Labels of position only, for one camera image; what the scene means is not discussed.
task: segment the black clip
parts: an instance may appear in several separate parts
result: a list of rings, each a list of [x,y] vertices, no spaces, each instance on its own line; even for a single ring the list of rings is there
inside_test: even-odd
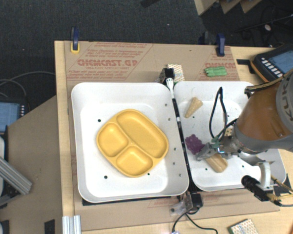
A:
[[[216,35],[216,53],[217,56],[223,57],[225,56],[225,36],[222,33]]]

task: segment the dark carpet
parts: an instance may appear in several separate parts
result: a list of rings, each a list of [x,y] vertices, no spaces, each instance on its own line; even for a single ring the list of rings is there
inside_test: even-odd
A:
[[[0,0],[0,79],[35,71],[54,73],[54,41],[70,40],[72,26],[79,28],[80,40],[89,41],[197,44],[207,32],[211,44],[218,33],[231,46],[293,43],[293,17],[271,24],[269,34],[263,27],[235,32],[291,15],[293,0],[263,0],[246,14],[240,5],[224,14],[215,3],[202,16],[194,0],[158,0],[150,6],[142,1]],[[50,74],[26,75],[15,81],[26,90],[32,109],[56,93]],[[0,96],[22,95],[14,83],[0,87]]]

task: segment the purple grape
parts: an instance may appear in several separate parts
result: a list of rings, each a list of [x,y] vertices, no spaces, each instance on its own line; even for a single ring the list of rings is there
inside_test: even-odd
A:
[[[186,138],[186,146],[194,155],[196,155],[205,145],[197,136],[191,135]]]

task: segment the yellow divided plate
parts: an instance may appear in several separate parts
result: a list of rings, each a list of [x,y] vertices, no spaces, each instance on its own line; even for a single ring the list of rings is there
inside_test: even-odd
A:
[[[168,151],[165,134],[144,114],[126,109],[113,116],[97,134],[100,152],[121,173],[140,177]]]

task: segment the white tray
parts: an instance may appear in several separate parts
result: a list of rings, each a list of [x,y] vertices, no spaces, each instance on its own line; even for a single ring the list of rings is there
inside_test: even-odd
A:
[[[84,82],[72,90],[78,188],[92,203],[181,195],[189,178],[170,92],[158,83]],[[169,150],[150,172],[127,177],[114,168],[96,144],[100,128],[116,113],[136,109],[167,136]]]
[[[195,134],[203,144],[211,141],[209,134],[209,118],[219,87],[223,87],[223,99],[228,113],[228,122],[239,117],[248,101],[244,94],[248,82],[240,81],[182,81],[175,85],[174,94],[178,104],[180,120],[184,138]],[[193,116],[185,118],[189,102],[193,97],[197,97],[203,102]],[[212,120],[212,131],[218,134],[224,127],[223,111],[220,101]],[[216,173],[204,160],[197,161],[195,156],[187,149],[189,167],[194,184],[203,191],[216,191],[225,189],[243,188],[241,178],[250,175],[260,180],[261,173],[258,166],[251,166],[237,156],[228,159],[228,167],[222,173]],[[268,150],[258,155],[266,161],[273,161],[271,173],[280,181],[286,179],[285,168],[278,150]]]

